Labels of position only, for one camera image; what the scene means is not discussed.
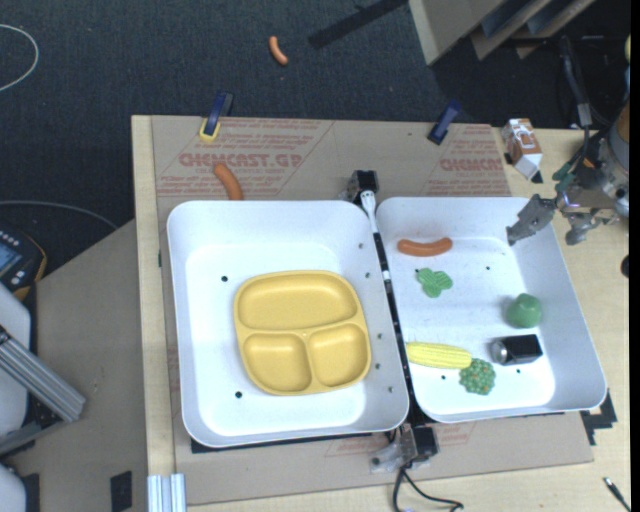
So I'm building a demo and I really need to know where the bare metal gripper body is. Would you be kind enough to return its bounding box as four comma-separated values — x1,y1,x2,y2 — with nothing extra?
553,160,630,227

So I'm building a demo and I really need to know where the brown and white carton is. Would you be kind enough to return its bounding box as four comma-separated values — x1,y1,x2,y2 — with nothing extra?
500,117,544,182

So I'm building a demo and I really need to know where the green toy pepper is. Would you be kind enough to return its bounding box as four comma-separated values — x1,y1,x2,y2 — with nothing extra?
504,292,543,330

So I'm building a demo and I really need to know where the orange toy sausage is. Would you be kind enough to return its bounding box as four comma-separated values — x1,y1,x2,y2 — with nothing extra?
396,236,454,259
268,35,290,67
213,163,245,202

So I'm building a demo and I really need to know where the white plastic tray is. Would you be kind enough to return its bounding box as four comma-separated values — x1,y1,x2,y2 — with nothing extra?
374,195,609,424
166,199,411,448

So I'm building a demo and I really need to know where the green toy lettuce leaf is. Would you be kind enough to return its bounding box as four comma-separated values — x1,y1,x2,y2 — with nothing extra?
415,267,454,300

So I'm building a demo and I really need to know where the black can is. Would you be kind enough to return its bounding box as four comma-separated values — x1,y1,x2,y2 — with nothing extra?
489,333,544,367

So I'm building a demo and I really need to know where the thin black and white rod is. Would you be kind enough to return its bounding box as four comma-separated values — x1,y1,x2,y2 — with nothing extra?
360,190,414,427

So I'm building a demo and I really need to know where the yellow toy corn cob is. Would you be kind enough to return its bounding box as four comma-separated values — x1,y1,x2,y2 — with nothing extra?
405,341,473,372

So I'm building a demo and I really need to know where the green toy peas cluster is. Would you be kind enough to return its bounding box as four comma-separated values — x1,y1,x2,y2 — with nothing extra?
458,357,497,397

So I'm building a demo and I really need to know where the yellow divided plate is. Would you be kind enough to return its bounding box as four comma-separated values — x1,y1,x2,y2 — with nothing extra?
232,269,373,397

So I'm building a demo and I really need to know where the brown cardboard board red print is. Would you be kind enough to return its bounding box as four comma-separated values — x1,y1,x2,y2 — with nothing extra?
149,115,596,506

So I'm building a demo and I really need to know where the black block with wires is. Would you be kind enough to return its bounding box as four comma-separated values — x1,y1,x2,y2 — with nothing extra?
370,424,442,474
341,169,379,203

